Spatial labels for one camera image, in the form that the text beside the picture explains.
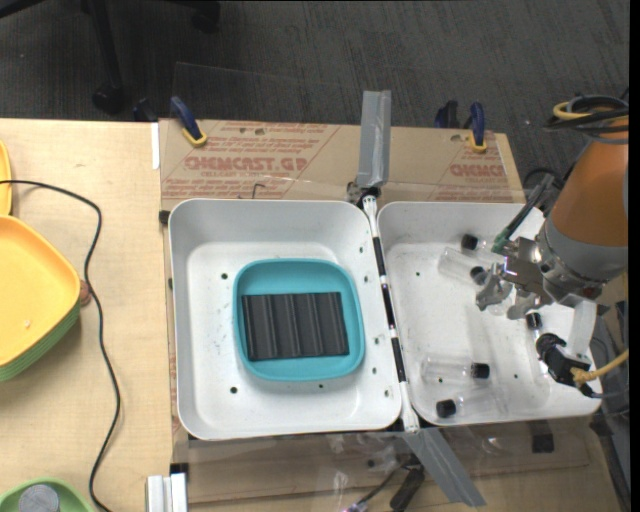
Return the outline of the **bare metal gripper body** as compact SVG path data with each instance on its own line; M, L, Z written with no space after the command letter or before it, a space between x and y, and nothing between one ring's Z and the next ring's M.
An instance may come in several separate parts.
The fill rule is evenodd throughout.
M595 301L602 294L604 283L587 278L564 263L542 237L539 241L519 237L507 244L507 254L501 271L505 280L517 291L527 291L541 297L541 306L554 303L576 307L583 300Z

